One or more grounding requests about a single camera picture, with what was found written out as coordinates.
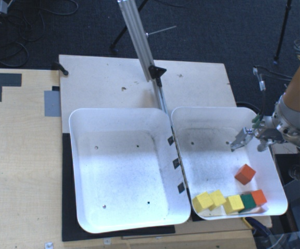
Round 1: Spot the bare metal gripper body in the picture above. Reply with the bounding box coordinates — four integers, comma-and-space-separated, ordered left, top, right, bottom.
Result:
253, 110, 300, 148

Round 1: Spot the orange cube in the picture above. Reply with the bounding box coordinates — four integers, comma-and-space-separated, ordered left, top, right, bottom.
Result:
251, 189, 267, 206
234, 164, 256, 186

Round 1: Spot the white plastic tray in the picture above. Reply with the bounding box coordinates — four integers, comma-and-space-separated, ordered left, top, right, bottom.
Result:
170, 106, 289, 220
68, 107, 192, 234

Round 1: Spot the green cube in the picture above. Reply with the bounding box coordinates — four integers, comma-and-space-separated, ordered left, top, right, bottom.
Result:
239, 193, 257, 212

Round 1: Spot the yellow cube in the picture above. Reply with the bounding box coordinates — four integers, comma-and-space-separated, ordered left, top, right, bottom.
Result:
223, 195, 245, 215
208, 189, 227, 211
192, 191, 215, 213

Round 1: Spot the pale wooden board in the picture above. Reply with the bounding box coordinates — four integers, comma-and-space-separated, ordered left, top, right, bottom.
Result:
59, 54, 273, 242

